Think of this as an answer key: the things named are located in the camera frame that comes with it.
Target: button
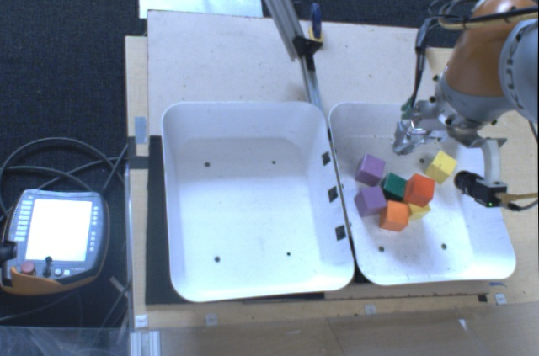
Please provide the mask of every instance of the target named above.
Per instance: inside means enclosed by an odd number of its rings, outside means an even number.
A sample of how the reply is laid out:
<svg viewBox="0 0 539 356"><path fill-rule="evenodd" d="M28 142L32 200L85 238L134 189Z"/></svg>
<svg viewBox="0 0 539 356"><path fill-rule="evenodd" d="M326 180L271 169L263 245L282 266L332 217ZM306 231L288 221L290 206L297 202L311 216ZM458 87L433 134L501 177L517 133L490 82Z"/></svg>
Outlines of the button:
<svg viewBox="0 0 539 356"><path fill-rule="evenodd" d="M35 275L35 263L31 260L25 260L22 265L20 265L20 273L24 275Z"/></svg>

